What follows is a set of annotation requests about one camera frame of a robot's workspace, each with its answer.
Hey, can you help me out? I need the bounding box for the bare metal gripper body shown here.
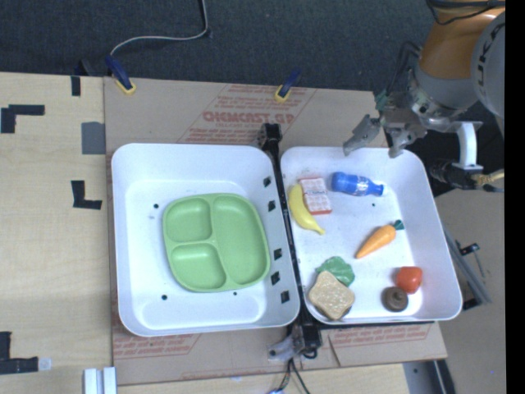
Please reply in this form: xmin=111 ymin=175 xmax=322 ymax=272
xmin=377 ymin=83 xmax=463 ymax=142

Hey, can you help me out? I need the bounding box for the orange carrot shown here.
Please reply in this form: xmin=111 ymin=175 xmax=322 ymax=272
xmin=354 ymin=219 xmax=405 ymax=260

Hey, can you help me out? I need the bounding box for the black cylinder on white bracket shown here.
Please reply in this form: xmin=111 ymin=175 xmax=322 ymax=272
xmin=428 ymin=121 xmax=485 ymax=190

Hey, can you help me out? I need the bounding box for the tan bread slice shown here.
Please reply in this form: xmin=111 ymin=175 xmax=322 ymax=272
xmin=307 ymin=270 xmax=356 ymax=321

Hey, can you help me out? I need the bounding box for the thin black rod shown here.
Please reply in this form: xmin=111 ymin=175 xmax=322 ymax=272
xmin=270 ymin=137 xmax=313 ymax=328

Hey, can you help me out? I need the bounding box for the green lettuce leaf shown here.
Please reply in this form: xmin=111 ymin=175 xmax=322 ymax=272
xmin=314 ymin=255 xmax=356 ymax=287

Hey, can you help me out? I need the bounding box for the brown cardboard board red print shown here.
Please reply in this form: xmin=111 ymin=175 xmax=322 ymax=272
xmin=102 ymin=75 xmax=449 ymax=387

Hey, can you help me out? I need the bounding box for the yellow banana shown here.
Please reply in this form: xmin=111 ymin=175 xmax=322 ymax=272
xmin=287 ymin=183 xmax=326 ymax=236

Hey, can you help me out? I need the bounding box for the white plastic tray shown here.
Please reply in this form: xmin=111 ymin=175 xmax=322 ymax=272
xmin=279 ymin=144 xmax=463 ymax=326
xmin=110 ymin=142 xmax=301 ymax=337

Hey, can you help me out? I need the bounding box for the red and white carton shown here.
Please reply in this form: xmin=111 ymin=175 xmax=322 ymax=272
xmin=298 ymin=176 xmax=333 ymax=216

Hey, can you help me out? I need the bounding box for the blue plastic bottle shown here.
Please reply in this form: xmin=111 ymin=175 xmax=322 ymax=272
xmin=330 ymin=172 xmax=386 ymax=198

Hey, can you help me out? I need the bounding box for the green divided plate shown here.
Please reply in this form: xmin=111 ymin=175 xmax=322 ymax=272
xmin=162 ymin=192 xmax=272 ymax=293

